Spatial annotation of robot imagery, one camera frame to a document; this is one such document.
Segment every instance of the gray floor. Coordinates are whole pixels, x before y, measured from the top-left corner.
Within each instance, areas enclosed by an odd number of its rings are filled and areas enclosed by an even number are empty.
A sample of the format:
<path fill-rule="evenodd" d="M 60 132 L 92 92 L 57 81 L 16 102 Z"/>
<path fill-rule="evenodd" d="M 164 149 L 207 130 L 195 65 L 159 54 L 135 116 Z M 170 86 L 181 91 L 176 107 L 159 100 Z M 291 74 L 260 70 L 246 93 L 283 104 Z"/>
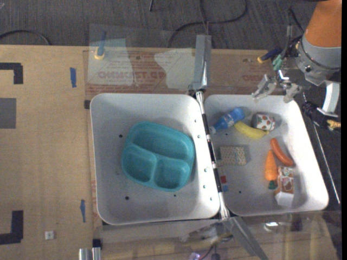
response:
<path fill-rule="evenodd" d="M 154 0 L 151 12 L 150 0 L 0 0 L 2 2 L 0 35 L 12 30 L 30 30 L 42 34 L 56 46 L 87 46 L 94 37 L 92 29 L 99 25 L 174 31 L 186 23 L 201 21 L 199 0 Z M 303 28 L 308 25 L 315 7 L 314 3 L 299 0 L 246 0 L 246 3 L 247 11 L 240 19 L 209 26 L 214 48 L 283 48 L 288 7 L 292 6 Z M 203 0 L 203 6 L 209 22 L 223 21 L 241 13 L 242 0 Z M 189 38 L 194 34 L 186 32 L 202 33 L 204 27 L 185 28 L 173 40 L 173 47 L 189 46 Z M 293 34 L 300 34 L 297 26 Z M 36 34 L 19 32 L 0 38 L 0 44 L 46 43 Z M 340 73 L 334 79 L 340 82 Z M 321 105 L 325 90 L 313 87 L 306 96 Z M 303 103 L 302 97 L 296 100 Z M 340 102 L 337 114 L 340 116 Z M 313 125 L 307 118 L 305 121 L 330 194 L 327 210 L 340 210 L 337 197 L 341 198 L 341 135 L 317 129 L 325 151 L 324 159 Z"/>

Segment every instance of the small white cube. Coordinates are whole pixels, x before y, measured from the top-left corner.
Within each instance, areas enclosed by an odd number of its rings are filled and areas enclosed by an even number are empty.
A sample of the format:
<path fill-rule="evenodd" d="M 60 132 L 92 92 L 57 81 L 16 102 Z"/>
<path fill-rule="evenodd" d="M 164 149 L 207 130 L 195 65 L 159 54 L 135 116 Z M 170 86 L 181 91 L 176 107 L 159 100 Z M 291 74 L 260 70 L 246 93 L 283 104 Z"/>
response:
<path fill-rule="evenodd" d="M 53 240 L 54 239 L 54 231 L 46 231 L 45 233 L 44 233 L 44 238 L 46 239 L 46 240 Z"/>

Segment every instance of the teal bowl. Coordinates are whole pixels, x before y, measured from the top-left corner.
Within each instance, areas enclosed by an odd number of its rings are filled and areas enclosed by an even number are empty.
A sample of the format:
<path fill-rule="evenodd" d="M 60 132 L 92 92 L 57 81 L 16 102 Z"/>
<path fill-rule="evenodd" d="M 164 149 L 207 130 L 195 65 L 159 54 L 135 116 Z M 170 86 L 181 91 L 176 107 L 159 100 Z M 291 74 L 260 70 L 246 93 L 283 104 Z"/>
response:
<path fill-rule="evenodd" d="M 139 122 L 127 135 L 121 155 L 125 175 L 154 189 L 175 192 L 184 187 L 195 159 L 186 134 L 154 122 Z"/>

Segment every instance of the white plastic tray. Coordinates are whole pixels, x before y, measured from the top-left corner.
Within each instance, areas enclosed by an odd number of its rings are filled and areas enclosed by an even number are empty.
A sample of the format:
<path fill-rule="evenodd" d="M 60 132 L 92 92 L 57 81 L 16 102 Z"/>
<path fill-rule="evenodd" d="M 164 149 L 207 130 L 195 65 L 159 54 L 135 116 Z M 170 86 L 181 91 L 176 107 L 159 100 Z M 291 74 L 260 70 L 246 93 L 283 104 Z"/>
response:
<path fill-rule="evenodd" d="M 91 101 L 100 217 L 112 225 L 206 219 L 220 208 L 200 107 L 187 95 L 99 94 Z M 188 183 L 177 192 L 149 188 L 128 179 L 121 153 L 130 128 L 152 121 L 194 141 L 196 159 Z"/>
<path fill-rule="evenodd" d="M 246 107 L 252 114 L 267 112 L 281 125 L 269 135 L 250 139 L 234 127 L 212 135 L 215 152 L 220 146 L 244 146 L 248 163 L 245 166 L 222 166 L 219 174 L 227 178 L 228 191 L 224 198 L 232 213 L 239 216 L 272 215 L 289 212 L 318 211 L 324 209 L 329 196 L 314 154 L 306 127 L 296 102 L 283 102 L 283 96 L 268 96 L 255 102 L 250 95 L 212 95 L 205 101 L 208 124 L 213 125 L 220 116 L 235 107 Z M 252 115 L 244 122 L 250 125 Z M 294 200 L 289 208 L 278 206 L 273 191 L 267 188 L 264 163 L 270 149 L 269 141 L 276 137 L 285 153 L 294 160 Z"/>

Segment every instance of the gray square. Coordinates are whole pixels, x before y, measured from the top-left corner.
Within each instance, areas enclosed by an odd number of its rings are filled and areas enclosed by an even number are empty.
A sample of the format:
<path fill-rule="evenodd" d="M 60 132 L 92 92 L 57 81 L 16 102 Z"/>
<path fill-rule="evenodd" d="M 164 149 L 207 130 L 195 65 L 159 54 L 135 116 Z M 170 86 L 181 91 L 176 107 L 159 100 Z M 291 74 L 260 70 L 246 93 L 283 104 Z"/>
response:
<path fill-rule="evenodd" d="M 0 98 L 0 129 L 16 128 L 16 105 L 15 98 Z"/>

